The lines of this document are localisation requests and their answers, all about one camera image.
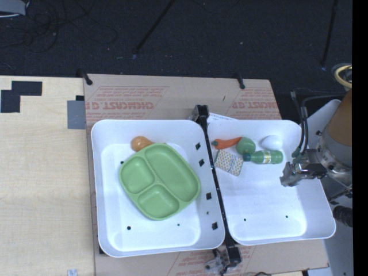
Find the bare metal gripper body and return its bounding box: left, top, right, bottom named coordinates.
left=298, top=147, right=353, bottom=187

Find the green plastic bottle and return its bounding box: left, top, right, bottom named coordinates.
left=242, top=149, right=284, bottom=166

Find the white egg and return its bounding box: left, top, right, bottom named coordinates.
left=260, top=135, right=284, bottom=152

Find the white plastic tray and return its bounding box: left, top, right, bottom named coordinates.
left=206, top=119, right=337, bottom=247
left=90, top=118, right=226, bottom=259

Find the green toy pepper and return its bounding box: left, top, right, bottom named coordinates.
left=236, top=136, right=256, bottom=156

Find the white patterned packet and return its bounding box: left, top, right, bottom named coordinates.
left=213, top=149, right=244, bottom=177

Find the orange carrot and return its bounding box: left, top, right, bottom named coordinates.
left=211, top=136, right=243, bottom=151

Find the thin black rod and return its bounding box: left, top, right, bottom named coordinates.
left=198, top=116, right=237, bottom=250

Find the white printed paper sheet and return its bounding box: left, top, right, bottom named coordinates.
left=206, top=112, right=240, bottom=124

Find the green divided plate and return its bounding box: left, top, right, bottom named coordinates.
left=118, top=142, right=202, bottom=221

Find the brown cardboard board red print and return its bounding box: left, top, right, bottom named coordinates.
left=83, top=73, right=330, bottom=276

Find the orange toy pear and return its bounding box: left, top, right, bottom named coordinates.
left=131, top=136, right=156, bottom=152

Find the black cylinder on white bracket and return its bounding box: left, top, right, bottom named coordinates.
left=329, top=193, right=353, bottom=228

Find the black block with thin wires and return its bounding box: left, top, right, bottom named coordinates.
left=193, top=104, right=210, bottom=124
left=225, top=244, right=243, bottom=268

